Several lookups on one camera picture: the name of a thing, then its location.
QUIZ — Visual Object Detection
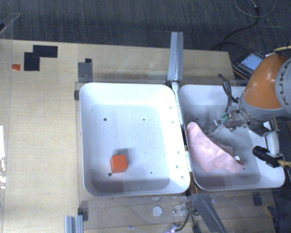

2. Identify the orange cube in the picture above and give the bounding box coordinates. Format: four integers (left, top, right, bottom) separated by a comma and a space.
109, 154, 129, 174

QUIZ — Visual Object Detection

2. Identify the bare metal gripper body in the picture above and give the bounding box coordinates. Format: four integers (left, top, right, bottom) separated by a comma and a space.
222, 109, 273, 136

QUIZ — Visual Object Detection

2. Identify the black cylinder on white bracket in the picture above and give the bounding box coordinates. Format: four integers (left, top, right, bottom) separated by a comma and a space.
252, 129, 285, 168

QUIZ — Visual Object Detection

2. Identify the white plastic tray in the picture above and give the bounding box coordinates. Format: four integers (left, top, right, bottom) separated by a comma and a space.
79, 82, 192, 198
178, 84, 287, 192

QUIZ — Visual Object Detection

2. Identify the pink cloth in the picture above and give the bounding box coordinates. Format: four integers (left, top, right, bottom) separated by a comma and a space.
186, 121, 246, 174

